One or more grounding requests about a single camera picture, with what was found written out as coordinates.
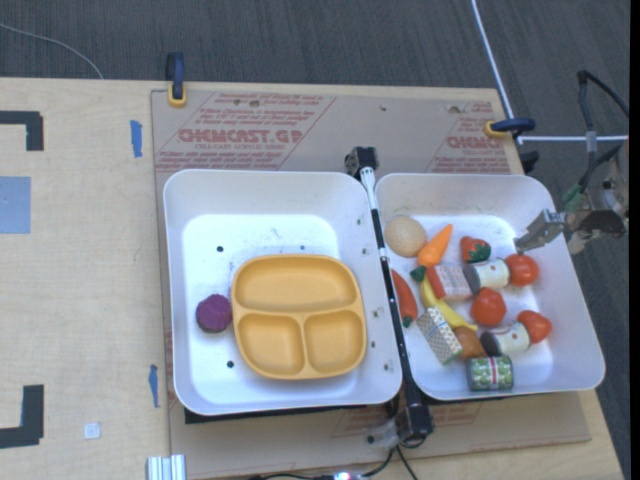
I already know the purple biscuit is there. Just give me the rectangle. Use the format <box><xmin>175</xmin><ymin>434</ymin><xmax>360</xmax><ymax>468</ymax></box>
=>
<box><xmin>195</xmin><ymin>293</ymin><xmax>234</xmax><ymax>334</ymax></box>

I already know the red and white carton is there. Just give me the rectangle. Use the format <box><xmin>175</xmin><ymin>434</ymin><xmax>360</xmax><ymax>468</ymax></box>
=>
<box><xmin>425</xmin><ymin>263</ymin><xmax>476</xmax><ymax>304</ymax></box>

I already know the beige bread roll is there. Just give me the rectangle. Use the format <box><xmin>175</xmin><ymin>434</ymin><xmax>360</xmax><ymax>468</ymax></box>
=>
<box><xmin>384</xmin><ymin>215</ymin><xmax>428</xmax><ymax>259</ymax></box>

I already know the red strawberry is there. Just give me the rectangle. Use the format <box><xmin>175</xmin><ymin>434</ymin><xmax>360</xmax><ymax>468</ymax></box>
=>
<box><xmin>459</xmin><ymin>236</ymin><xmax>493</xmax><ymax>265</ymax></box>

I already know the thin black and white rod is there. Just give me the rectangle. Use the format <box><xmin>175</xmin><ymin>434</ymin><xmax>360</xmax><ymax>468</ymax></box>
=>
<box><xmin>360</xmin><ymin>166</ymin><xmax>424</xmax><ymax>409</ymax></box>

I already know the white bottle grey cap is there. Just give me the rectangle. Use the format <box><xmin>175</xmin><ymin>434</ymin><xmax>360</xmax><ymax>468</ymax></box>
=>
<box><xmin>480</xmin><ymin>321</ymin><xmax>532</xmax><ymax>359</ymax></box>
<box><xmin>463</xmin><ymin>258</ymin><xmax>512</xmax><ymax>291</ymax></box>

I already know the brown cardboard board red print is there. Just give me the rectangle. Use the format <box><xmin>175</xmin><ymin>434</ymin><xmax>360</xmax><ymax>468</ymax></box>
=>
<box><xmin>150</xmin><ymin>89</ymin><xmax>592</xmax><ymax>480</ymax></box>

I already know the black block with wires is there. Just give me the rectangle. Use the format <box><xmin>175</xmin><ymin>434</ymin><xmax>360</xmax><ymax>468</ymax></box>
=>
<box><xmin>396</xmin><ymin>401</ymin><xmax>435</xmax><ymax>442</ymax></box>
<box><xmin>344</xmin><ymin>146</ymin><xmax>380</xmax><ymax>177</ymax></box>

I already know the orange tomato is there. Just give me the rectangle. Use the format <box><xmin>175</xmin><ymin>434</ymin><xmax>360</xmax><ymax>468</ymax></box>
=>
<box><xmin>503</xmin><ymin>253</ymin><xmax>541</xmax><ymax>289</ymax></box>
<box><xmin>516</xmin><ymin>309</ymin><xmax>554</xmax><ymax>345</ymax></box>
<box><xmin>469</xmin><ymin>287</ymin><xmax>508</xmax><ymax>328</ymax></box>

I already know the orange carrot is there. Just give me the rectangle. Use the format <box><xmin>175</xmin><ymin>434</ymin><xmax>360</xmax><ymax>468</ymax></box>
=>
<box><xmin>410</xmin><ymin>223</ymin><xmax>455</xmax><ymax>284</ymax></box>

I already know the red chili pepper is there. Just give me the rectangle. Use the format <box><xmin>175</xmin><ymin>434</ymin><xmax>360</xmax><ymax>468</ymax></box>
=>
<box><xmin>391</xmin><ymin>269</ymin><xmax>420</xmax><ymax>329</ymax></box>

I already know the checkered white carton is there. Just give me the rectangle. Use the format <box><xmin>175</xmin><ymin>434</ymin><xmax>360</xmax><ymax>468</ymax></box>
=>
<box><xmin>415</xmin><ymin>305</ymin><xmax>464</xmax><ymax>367</ymax></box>

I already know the brown bread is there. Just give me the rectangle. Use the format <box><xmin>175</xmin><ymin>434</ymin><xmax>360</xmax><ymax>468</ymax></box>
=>
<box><xmin>453</xmin><ymin>326</ymin><xmax>488</xmax><ymax>361</ymax></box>

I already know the yellow divided plate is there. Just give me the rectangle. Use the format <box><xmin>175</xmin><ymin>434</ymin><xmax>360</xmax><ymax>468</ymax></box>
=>
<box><xmin>230</xmin><ymin>253</ymin><xmax>368</xmax><ymax>381</ymax></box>

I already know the green can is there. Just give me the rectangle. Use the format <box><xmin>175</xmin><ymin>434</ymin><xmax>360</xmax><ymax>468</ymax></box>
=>
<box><xmin>465</xmin><ymin>354</ymin><xmax>516</xmax><ymax>393</ymax></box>

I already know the yellow banana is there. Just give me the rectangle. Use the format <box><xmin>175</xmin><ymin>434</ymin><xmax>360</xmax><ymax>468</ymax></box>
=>
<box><xmin>419</xmin><ymin>274</ymin><xmax>479</xmax><ymax>333</ymax></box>

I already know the white plastic tray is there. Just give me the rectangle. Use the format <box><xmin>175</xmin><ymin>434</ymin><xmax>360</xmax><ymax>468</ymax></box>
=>
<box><xmin>162</xmin><ymin>169</ymin><xmax>404</xmax><ymax>417</ymax></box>
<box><xmin>374</xmin><ymin>172</ymin><xmax>607</xmax><ymax>402</ymax></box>

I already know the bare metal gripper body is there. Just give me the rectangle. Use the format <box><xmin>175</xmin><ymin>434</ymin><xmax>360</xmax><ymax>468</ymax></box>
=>
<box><xmin>565</xmin><ymin>167</ymin><xmax>630</xmax><ymax>243</ymax></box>

